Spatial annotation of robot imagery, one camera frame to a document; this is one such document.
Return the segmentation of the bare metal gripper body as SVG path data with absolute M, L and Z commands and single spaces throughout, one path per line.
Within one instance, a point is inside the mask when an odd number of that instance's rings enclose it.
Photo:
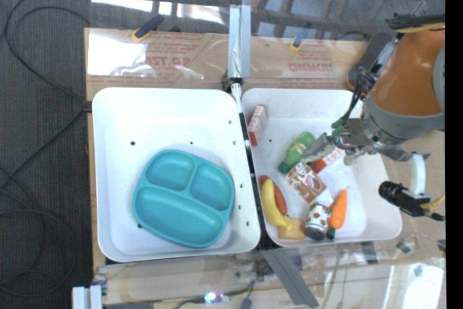
M 330 141 L 346 154 L 375 154 L 384 147 L 383 132 L 372 118 L 338 119 L 331 125 Z

